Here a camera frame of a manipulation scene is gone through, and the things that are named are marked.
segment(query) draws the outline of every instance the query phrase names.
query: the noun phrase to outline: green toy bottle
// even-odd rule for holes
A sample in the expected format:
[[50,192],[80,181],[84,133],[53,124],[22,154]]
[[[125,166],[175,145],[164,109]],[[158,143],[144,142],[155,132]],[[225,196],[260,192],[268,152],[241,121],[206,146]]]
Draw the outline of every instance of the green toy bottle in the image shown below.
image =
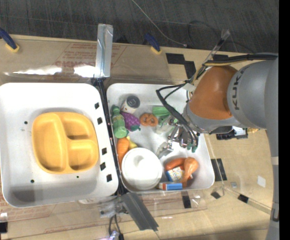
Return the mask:
[[112,126],[114,131],[114,136],[118,139],[124,138],[128,134],[128,130],[125,127],[125,120],[123,115],[120,113],[120,108],[118,106],[112,107]]

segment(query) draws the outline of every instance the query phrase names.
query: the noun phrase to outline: white tray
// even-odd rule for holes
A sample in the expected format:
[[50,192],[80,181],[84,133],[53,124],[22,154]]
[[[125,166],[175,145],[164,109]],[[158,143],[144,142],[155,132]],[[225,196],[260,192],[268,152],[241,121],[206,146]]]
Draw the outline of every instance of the white tray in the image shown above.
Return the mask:
[[[109,109],[113,105],[121,106],[129,95],[137,95],[140,99],[140,107],[136,110],[135,116],[140,117],[143,113],[152,112],[153,106],[162,106],[159,101],[156,90],[167,85],[159,84],[135,84],[135,83],[115,83],[111,85],[107,90],[107,99]],[[173,89],[162,90],[163,97]],[[179,89],[171,96],[167,98],[167,102],[173,106],[178,112],[182,113],[186,105],[186,91]],[[153,127],[144,127],[141,125],[141,130],[133,131],[130,134],[131,140],[133,140],[139,147],[147,148],[156,153],[161,143],[167,140],[168,134],[156,134]],[[211,164],[209,152],[207,149],[205,137],[203,134],[199,136],[199,145],[197,150],[192,153],[186,148],[181,148],[177,142],[173,143],[174,151],[167,156],[161,158],[162,165],[167,160],[171,160],[176,157],[194,157],[200,167],[193,173],[193,180],[188,181],[188,190],[201,190],[208,189],[215,181],[215,174]],[[168,181],[167,177],[163,173],[161,182]],[[125,187],[132,192],[156,192],[162,191],[159,189],[151,189],[146,191],[138,191],[128,185],[126,181],[123,183]]]
[[[51,174],[38,166],[31,142],[32,123],[38,115],[55,111],[80,113],[92,121],[99,145],[99,160],[93,168]],[[15,207],[108,197],[115,193],[118,176],[97,89],[85,83],[0,86],[0,170],[3,196]]]

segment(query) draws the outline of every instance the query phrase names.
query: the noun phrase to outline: orange toy pretzel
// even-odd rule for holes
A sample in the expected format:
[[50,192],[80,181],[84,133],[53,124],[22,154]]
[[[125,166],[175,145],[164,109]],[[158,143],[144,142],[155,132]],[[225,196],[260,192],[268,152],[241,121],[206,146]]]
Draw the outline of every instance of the orange toy pretzel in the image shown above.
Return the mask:
[[139,120],[143,126],[156,126],[158,124],[158,119],[150,113],[144,113]]

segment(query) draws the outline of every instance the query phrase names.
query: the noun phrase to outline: small container with label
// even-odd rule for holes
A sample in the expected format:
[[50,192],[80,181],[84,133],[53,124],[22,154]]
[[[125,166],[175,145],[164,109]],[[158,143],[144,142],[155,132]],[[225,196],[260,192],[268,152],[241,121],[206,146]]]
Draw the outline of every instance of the small container with label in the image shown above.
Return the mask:
[[127,97],[120,110],[126,113],[133,114],[140,106],[140,100],[135,95],[130,95]]

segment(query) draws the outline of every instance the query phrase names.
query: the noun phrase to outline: yellow divided plate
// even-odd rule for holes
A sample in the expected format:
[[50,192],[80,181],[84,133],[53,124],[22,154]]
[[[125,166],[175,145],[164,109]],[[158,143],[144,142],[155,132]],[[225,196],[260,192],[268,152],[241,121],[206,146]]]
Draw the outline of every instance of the yellow divided plate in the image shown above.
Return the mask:
[[86,171],[99,158],[94,125],[75,112],[48,112],[36,117],[32,143],[39,167],[51,174]]

